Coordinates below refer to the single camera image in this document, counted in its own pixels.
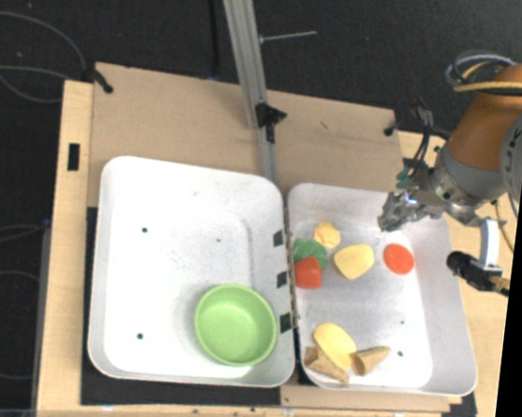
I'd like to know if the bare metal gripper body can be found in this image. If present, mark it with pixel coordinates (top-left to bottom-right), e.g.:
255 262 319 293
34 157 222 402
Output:
400 167 495 229

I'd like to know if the orange-red round slice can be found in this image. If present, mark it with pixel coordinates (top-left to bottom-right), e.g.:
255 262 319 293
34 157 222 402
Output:
380 242 418 277

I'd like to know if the yellow toy potato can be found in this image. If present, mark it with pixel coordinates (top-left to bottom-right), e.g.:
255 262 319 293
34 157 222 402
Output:
330 239 378 283

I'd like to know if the small yellow crisp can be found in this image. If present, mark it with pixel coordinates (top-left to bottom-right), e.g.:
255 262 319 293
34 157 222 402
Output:
311 220 344 252

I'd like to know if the green lettuce leaf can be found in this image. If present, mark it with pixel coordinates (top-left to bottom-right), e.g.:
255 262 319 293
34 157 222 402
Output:
290 236 333 273

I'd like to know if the white plastic tray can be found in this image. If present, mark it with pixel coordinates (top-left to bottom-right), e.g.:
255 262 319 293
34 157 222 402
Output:
76 152 320 401
263 179 500 409

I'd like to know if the red toy tomato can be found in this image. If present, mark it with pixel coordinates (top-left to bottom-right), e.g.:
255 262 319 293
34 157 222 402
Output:
291 253 327 291

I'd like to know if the brown waffle cone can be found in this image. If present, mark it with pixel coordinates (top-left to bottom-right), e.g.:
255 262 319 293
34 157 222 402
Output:
301 344 354 385
350 342 392 380

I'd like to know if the green bowl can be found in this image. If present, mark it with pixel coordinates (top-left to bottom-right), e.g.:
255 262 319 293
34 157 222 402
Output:
188 279 284 372

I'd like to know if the brown cardboard board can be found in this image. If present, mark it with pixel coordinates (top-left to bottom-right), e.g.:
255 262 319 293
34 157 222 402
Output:
55 61 501 417

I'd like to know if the black cylinder on white bracket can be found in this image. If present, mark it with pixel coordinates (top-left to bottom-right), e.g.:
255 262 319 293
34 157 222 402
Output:
443 214 519 297

